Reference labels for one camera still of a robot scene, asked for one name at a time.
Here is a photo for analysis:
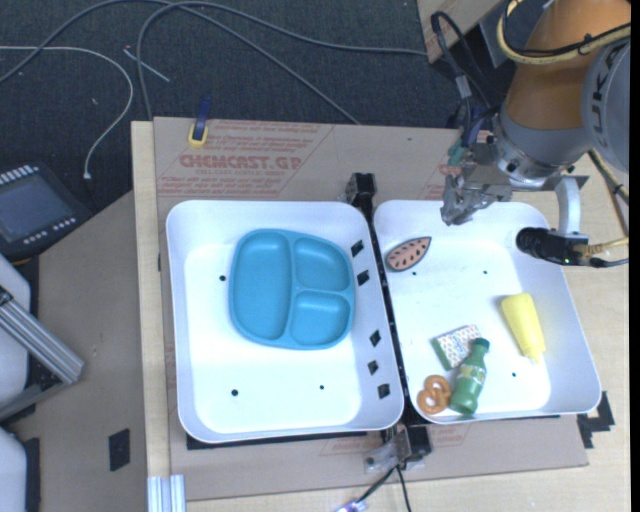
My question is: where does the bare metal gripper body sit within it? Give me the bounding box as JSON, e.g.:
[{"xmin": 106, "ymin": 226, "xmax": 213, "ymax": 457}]
[{"xmin": 452, "ymin": 141, "xmax": 558, "ymax": 205}]

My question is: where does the watermelon slice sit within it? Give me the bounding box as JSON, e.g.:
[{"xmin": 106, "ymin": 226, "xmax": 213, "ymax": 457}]
[{"xmin": 384, "ymin": 235, "xmax": 433, "ymax": 274}]

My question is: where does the white plastic tray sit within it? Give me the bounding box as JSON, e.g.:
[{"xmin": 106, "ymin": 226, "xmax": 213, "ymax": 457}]
[
  {"xmin": 372, "ymin": 199, "xmax": 603, "ymax": 425},
  {"xmin": 165, "ymin": 199, "xmax": 405, "ymax": 444}
]

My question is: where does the thin black rod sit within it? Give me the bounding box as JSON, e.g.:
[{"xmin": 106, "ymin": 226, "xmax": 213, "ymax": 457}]
[{"xmin": 363, "ymin": 192, "xmax": 412, "ymax": 431}]

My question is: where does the yellow squeeze bottle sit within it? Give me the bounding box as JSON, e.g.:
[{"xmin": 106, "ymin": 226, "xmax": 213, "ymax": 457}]
[{"xmin": 500, "ymin": 292, "xmax": 547, "ymax": 365}]

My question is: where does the patterned square packet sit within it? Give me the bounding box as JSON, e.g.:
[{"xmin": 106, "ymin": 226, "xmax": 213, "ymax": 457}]
[{"xmin": 432, "ymin": 323, "xmax": 482, "ymax": 371}]

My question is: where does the brown cardboard board red print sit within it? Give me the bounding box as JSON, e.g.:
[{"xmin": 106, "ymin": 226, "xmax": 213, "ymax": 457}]
[{"xmin": 152, "ymin": 116, "xmax": 590, "ymax": 503}]

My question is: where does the green bottle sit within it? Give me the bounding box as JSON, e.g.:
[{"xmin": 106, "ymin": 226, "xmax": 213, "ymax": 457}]
[{"xmin": 449, "ymin": 337, "xmax": 491, "ymax": 415}]

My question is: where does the blue divided plate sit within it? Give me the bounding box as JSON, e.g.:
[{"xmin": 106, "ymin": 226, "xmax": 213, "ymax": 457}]
[{"xmin": 228, "ymin": 228, "xmax": 357, "ymax": 351}]

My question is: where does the orange pretzel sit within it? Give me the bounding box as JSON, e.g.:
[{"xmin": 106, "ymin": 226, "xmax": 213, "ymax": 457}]
[{"xmin": 416, "ymin": 374, "xmax": 452, "ymax": 416}]

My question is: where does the black cylinder on white bracket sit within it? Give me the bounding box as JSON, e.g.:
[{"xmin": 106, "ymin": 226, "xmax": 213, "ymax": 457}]
[{"xmin": 515, "ymin": 177, "xmax": 590, "ymax": 265}]

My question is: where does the black block with thin wires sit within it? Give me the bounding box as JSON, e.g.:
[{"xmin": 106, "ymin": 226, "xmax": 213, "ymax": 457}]
[
  {"xmin": 344, "ymin": 172, "xmax": 376, "ymax": 205},
  {"xmin": 364, "ymin": 424, "xmax": 432, "ymax": 474}
]

